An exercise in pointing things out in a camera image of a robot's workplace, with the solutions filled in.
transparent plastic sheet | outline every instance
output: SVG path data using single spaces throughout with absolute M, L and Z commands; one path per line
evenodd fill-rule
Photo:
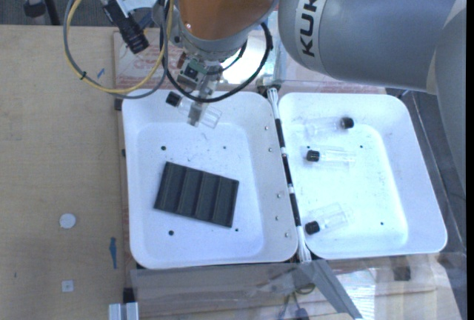
M 456 291 L 466 293 L 463 254 L 329 261 L 329 265 L 363 319 L 464 318 L 455 298 Z M 316 261 L 243 264 L 133 270 L 131 275 L 141 319 L 294 319 L 298 308 L 310 318 L 351 319 L 337 313 L 321 293 L 324 282 L 315 266 Z

